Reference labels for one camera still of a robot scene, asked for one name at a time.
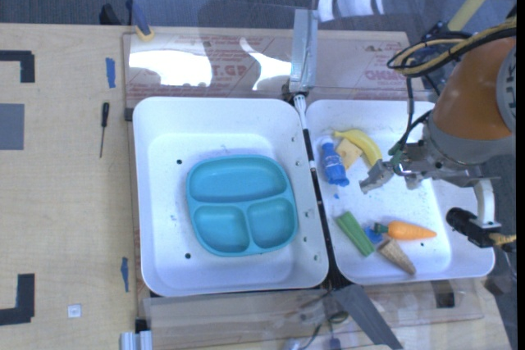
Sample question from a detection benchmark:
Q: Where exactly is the black cylinder on white bracket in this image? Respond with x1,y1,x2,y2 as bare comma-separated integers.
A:
445,177,504,249

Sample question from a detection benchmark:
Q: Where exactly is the thin black and white rod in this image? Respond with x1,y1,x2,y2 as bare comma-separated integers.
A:
292,93,336,280

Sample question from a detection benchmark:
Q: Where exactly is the blue divided plate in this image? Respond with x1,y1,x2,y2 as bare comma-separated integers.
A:
185,153,299,258

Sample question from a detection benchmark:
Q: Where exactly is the black screwdriver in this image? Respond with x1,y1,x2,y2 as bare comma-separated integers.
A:
98,102,111,159

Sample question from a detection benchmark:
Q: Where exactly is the yellow banana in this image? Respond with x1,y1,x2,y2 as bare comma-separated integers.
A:
332,128,384,167

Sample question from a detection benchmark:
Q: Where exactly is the white plastic tray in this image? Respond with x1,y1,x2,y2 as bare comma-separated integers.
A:
131,95,331,298
304,98,496,287

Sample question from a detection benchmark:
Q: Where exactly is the tan ice cream cone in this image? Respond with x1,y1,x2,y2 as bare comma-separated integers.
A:
377,239,418,276

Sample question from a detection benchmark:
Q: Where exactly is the blue plastic bottle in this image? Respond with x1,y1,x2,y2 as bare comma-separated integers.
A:
318,135,351,188

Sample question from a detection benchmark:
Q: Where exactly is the small blue toy piece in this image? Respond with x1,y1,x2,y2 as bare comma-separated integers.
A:
363,225,384,245

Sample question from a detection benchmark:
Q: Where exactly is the yellow cheese slice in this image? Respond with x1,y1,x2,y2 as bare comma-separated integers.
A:
335,138,364,170

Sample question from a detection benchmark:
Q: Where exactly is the orange carrot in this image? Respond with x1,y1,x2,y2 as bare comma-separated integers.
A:
373,220,438,242

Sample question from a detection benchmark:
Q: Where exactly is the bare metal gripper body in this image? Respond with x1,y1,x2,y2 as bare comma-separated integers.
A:
394,141,500,190

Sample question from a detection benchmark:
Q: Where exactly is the green celery stick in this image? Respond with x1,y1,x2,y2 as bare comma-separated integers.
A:
336,211,376,258

